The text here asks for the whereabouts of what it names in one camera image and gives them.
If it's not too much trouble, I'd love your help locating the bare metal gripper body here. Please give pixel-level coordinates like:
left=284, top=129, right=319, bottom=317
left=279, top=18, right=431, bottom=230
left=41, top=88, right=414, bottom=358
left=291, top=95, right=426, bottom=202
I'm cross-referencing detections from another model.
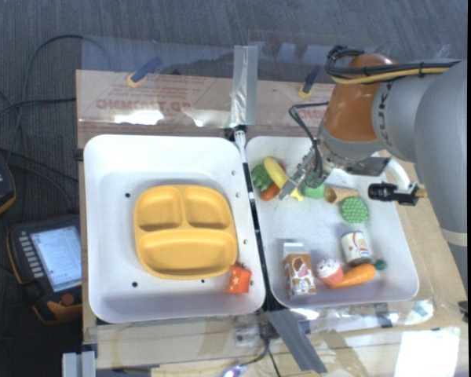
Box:
left=294, top=146, right=347, bottom=185

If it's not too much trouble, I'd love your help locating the green cube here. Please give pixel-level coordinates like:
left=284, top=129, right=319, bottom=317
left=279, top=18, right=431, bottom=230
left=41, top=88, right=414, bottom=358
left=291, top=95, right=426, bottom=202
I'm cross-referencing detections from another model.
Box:
left=300, top=181, right=326, bottom=200

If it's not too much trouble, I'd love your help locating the small red-orange toy vegetable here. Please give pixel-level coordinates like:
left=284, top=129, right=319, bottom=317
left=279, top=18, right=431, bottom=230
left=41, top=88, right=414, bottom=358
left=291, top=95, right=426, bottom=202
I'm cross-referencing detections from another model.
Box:
left=260, top=182, right=282, bottom=203

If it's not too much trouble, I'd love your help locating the yellow banana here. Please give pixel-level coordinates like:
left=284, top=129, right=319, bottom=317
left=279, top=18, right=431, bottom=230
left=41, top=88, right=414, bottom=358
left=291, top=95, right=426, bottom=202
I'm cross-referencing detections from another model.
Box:
left=262, top=156, right=305, bottom=203

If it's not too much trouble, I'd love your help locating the green broccoli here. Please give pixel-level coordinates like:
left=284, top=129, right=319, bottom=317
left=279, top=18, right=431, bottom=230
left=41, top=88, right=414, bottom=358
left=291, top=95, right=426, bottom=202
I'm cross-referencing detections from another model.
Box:
left=250, top=164, right=274, bottom=192

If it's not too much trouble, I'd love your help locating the brown ice cream cone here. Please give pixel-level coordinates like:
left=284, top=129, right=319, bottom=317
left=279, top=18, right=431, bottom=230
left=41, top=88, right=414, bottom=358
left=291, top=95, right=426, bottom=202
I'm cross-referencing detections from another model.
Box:
left=323, top=185, right=360, bottom=204

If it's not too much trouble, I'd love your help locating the thin black and white rod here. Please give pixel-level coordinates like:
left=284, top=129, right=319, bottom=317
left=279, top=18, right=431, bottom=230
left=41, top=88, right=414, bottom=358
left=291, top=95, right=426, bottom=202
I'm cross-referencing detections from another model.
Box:
left=233, top=130, right=270, bottom=312

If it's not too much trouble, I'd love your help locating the green round biscuit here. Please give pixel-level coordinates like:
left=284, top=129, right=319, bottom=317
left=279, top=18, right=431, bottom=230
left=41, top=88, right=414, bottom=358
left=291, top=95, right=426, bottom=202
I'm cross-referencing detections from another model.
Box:
left=340, top=196, right=370, bottom=224

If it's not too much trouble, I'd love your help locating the white plastic tray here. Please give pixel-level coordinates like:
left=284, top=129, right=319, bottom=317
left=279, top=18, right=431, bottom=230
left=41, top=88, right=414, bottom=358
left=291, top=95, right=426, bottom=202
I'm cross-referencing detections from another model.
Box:
left=82, top=134, right=267, bottom=324
left=245, top=135, right=420, bottom=309

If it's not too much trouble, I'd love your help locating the white can with orange print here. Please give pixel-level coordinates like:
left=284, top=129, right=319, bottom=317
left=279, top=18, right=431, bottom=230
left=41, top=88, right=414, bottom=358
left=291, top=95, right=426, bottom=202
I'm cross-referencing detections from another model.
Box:
left=340, top=230, right=373, bottom=267

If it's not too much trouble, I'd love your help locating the brown and white carton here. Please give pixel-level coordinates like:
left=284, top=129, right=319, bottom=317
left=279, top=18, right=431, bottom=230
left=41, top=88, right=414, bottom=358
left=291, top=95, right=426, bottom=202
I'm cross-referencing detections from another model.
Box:
left=281, top=240, right=317, bottom=299

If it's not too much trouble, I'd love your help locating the red packet with yellow star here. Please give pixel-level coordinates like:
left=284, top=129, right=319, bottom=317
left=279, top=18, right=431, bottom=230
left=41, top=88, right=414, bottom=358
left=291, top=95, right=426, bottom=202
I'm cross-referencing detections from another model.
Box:
left=225, top=264, right=253, bottom=295

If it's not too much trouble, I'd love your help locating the orange carrot with green top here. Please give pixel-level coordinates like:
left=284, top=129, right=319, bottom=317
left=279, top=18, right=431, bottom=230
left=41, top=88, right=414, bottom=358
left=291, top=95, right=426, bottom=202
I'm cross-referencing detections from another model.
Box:
left=329, top=259, right=388, bottom=290

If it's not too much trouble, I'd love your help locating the yellow divided plate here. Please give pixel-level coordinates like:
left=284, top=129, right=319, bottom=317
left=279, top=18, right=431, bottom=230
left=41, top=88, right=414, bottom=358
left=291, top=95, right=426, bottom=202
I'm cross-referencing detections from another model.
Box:
left=133, top=185, right=239, bottom=280

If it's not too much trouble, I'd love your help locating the brown cardboard board red print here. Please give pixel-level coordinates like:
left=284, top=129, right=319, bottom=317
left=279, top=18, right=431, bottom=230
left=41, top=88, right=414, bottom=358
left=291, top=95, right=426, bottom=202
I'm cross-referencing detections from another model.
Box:
left=75, top=68, right=469, bottom=347

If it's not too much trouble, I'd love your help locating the black cylinder on white bracket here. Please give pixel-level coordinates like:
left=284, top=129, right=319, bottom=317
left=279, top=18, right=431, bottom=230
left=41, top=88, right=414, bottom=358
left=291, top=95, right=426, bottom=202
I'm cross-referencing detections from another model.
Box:
left=367, top=153, right=422, bottom=207

